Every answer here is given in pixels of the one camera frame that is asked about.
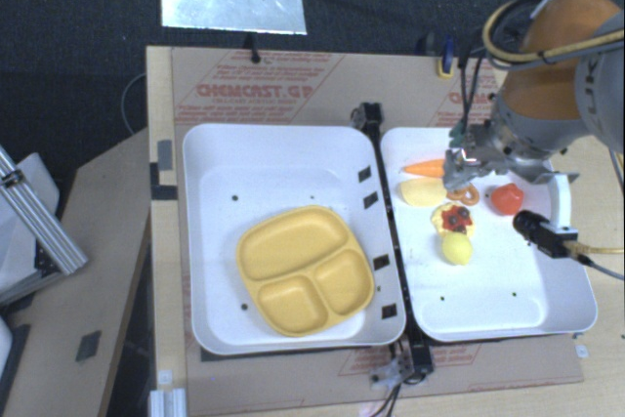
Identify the red tomato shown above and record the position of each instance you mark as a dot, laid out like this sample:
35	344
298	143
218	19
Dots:
507	199

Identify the thin black rod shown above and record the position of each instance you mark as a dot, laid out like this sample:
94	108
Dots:
393	229

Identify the yellow divided plate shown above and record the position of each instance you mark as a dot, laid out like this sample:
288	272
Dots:
303	268

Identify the yellow lemon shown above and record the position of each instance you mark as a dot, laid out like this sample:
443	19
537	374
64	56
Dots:
457	250

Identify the orange carrot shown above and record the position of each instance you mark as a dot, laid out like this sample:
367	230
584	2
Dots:
425	167

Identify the pale yellow bread slice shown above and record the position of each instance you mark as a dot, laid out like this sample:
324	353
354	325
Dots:
421	193

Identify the brown pretzel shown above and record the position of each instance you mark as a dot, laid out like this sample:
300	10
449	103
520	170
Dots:
470	197

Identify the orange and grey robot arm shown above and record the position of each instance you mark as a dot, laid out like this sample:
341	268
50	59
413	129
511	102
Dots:
547	93

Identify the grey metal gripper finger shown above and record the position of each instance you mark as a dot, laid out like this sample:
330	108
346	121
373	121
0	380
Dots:
451	176
472	173

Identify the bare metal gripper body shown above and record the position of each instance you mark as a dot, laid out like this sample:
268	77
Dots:
493	156

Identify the pizza slice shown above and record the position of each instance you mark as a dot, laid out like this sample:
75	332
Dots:
454	219

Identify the brown cardboard board red print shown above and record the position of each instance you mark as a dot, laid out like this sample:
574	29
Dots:
312	88

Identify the black cylinder on white bracket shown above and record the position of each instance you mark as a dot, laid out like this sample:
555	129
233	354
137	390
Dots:
539	232

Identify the white plastic tray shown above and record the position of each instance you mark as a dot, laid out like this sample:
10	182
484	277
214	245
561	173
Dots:
493	288
273	171

